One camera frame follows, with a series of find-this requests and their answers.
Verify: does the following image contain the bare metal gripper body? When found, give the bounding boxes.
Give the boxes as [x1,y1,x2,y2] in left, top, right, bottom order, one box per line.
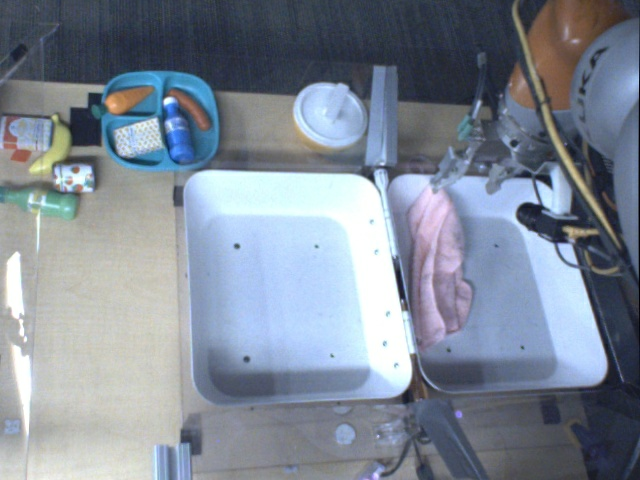
[468,116,552,175]

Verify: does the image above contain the pink towel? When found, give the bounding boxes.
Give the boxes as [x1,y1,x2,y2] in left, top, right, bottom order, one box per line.
[405,185,475,352]

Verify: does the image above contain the white plastic tray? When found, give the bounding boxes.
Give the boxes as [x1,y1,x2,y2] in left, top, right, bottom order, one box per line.
[182,169,415,408]
[387,173,610,396]

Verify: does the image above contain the yellow cup with white lid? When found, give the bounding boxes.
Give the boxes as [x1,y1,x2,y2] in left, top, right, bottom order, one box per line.
[292,81,370,156]

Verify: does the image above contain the teal divided plate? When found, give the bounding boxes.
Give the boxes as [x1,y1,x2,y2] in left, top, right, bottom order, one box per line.
[100,70,221,172]

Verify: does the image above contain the brown sausage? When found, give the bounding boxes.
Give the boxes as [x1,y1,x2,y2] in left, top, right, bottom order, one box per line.
[166,87,213,133]

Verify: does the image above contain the blue bottle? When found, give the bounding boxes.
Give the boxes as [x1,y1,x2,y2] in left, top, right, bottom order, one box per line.
[161,95,197,165]

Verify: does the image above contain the white and yellow carton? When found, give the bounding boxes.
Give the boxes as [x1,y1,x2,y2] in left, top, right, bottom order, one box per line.
[111,116,168,161]

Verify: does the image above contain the orange carrot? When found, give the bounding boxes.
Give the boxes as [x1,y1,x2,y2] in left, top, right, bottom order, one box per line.
[91,85,157,119]

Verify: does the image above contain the white can with orange print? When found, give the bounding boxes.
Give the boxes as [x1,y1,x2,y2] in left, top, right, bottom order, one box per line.
[51,161,97,195]

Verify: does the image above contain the yellow banana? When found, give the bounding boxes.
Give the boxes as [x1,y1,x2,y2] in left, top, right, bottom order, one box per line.
[27,112,73,176]

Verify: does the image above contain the green bottle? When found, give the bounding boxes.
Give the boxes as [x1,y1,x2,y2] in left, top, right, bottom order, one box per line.
[0,185,81,221]

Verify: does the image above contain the white and orange carton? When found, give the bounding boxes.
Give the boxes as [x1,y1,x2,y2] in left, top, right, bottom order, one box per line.
[0,113,56,164]

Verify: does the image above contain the black cylinder on white bracket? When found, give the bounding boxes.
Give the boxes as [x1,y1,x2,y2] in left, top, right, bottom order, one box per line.
[515,162,582,243]

